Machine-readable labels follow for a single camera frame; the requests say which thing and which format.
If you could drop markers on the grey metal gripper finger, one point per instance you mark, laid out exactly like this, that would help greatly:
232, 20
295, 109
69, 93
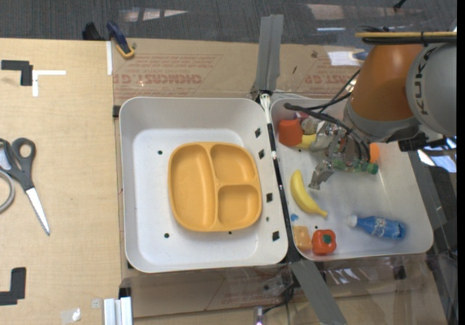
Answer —
319, 175
319, 141

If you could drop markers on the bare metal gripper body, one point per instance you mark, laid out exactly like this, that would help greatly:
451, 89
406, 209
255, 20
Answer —
345, 147

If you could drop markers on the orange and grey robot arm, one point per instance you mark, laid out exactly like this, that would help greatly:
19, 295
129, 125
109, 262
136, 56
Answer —
385, 87

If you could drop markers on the beige round toy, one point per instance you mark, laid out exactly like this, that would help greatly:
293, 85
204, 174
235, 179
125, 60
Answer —
309, 126

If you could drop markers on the yellow banana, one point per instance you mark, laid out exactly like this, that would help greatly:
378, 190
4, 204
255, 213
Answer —
303, 194

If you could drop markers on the green grapes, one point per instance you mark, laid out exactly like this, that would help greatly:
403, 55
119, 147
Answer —
363, 167

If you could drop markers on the orange carrot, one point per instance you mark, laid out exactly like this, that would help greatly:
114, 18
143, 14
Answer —
374, 152

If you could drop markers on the red cup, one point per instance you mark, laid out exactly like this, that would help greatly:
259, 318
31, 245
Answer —
290, 132

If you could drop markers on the white plastic tray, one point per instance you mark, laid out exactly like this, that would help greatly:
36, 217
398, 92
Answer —
152, 178
363, 196

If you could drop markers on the small blue piece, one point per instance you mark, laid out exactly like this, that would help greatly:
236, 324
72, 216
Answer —
294, 217

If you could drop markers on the yellow cheese block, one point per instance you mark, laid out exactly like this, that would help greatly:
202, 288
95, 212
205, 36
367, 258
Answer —
302, 238

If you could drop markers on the orange bell pepper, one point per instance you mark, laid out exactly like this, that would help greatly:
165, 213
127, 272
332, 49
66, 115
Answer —
323, 243

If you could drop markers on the blue plastic bottle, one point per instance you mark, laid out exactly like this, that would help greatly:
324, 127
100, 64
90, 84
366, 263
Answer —
379, 227

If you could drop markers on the yellow divided plate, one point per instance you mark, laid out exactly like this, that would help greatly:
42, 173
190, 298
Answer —
196, 185

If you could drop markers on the brown cardboard board red print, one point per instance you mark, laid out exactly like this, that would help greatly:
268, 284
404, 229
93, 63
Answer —
189, 72

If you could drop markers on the black cylinder on white bracket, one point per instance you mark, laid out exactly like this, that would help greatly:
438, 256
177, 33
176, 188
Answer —
412, 141

